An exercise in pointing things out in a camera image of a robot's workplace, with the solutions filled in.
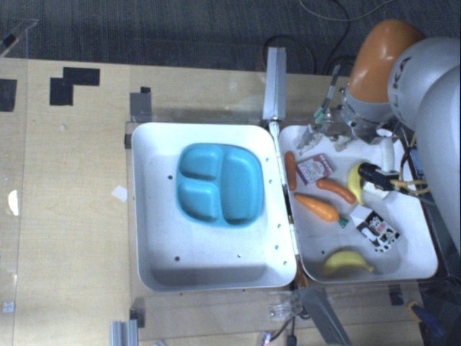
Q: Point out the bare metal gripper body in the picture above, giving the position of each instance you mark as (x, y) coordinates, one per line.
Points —
(345, 126)

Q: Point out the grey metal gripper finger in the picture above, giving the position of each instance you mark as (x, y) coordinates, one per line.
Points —
(310, 138)
(341, 144)

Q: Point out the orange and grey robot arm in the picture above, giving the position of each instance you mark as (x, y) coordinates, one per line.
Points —
(428, 96)

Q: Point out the pink and white carton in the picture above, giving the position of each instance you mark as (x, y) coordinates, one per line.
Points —
(313, 168)

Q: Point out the red-orange toy sausage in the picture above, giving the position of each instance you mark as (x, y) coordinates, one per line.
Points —
(290, 171)
(336, 190)

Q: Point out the yellow banana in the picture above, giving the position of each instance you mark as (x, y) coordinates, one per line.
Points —
(347, 261)
(354, 184)

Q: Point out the orange toy carrot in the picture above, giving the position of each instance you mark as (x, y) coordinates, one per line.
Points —
(317, 207)

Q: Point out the blue divided plate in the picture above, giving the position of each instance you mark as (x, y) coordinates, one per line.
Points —
(237, 186)

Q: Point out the black and white cow-print carton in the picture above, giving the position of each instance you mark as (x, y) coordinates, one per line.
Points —
(378, 231)

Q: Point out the white plastic tray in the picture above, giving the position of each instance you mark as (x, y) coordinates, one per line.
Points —
(407, 229)
(216, 251)

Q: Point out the black cylinder on white bracket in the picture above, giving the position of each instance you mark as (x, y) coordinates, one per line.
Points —
(376, 175)

